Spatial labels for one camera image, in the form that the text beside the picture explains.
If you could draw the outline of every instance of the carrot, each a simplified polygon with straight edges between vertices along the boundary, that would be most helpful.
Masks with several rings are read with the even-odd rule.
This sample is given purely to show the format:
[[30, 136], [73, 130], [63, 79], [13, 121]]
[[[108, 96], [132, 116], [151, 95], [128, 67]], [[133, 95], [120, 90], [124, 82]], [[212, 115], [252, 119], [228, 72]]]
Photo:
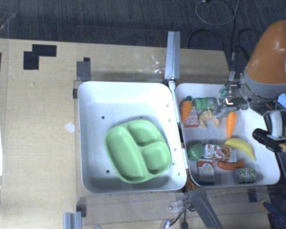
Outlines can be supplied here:
[[228, 138], [231, 138], [237, 119], [237, 113], [231, 111], [227, 116], [226, 130]]
[[243, 160], [238, 160], [237, 162], [225, 162], [225, 161], [218, 161], [217, 167], [224, 169], [224, 170], [234, 170], [235, 168], [241, 168], [245, 165]]
[[183, 123], [186, 120], [192, 108], [193, 108], [192, 97], [187, 96], [185, 101], [182, 103], [180, 109], [181, 123]]

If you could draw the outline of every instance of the yellow banana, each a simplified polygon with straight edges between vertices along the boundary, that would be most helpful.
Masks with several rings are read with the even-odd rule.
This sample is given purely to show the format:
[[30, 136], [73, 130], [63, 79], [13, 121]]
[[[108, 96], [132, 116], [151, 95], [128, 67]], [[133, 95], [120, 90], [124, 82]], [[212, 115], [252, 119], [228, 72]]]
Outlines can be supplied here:
[[248, 144], [247, 142], [245, 142], [242, 139], [230, 138], [225, 142], [224, 146], [239, 148], [239, 149], [243, 150], [246, 154], [249, 154], [252, 159], [256, 159], [256, 157], [253, 154], [253, 150], [252, 150], [252, 147], [250, 146], [250, 144]]

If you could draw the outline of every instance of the table surface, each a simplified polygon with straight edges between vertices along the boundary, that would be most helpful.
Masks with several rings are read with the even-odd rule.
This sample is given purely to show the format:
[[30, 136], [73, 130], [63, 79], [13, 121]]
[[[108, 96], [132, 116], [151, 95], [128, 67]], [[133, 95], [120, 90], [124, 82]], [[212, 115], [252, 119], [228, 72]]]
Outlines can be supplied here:
[[[33, 44], [56, 45], [56, 57], [39, 57], [39, 70], [23, 69], [23, 52]], [[65, 212], [78, 203], [73, 83], [76, 62], [91, 59], [93, 79], [140, 79], [161, 73], [165, 48], [0, 39], [0, 126], [3, 172], [0, 177], [0, 229], [61, 229]], [[224, 83], [223, 52], [181, 49], [181, 81]], [[168, 212], [171, 192], [93, 195], [85, 199], [89, 217], [83, 228], [158, 229]], [[270, 228], [258, 203], [246, 190], [208, 191], [224, 228]], [[259, 200], [266, 189], [257, 190]], [[204, 228], [197, 212], [187, 214], [189, 228]], [[180, 220], [172, 228], [180, 228]]]

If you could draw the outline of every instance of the green plate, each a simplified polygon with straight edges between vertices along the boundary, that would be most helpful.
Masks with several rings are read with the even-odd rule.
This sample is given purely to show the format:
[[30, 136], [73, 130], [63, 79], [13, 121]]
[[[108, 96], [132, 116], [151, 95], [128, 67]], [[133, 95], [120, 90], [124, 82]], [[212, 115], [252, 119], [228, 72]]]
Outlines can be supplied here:
[[133, 120], [111, 128], [105, 136], [105, 149], [120, 179], [131, 184], [160, 175], [172, 163], [164, 137], [147, 120]]

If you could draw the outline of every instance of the croissant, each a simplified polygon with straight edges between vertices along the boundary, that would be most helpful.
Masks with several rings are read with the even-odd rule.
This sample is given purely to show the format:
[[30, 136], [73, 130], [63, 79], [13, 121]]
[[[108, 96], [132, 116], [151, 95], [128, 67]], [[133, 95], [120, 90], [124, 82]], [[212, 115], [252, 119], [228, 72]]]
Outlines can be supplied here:
[[213, 120], [215, 127], [219, 127], [221, 123], [220, 119], [215, 118], [213, 111], [210, 109], [202, 111], [198, 117], [199, 124], [203, 128], [207, 128], [207, 125], [205, 124], [207, 120]]

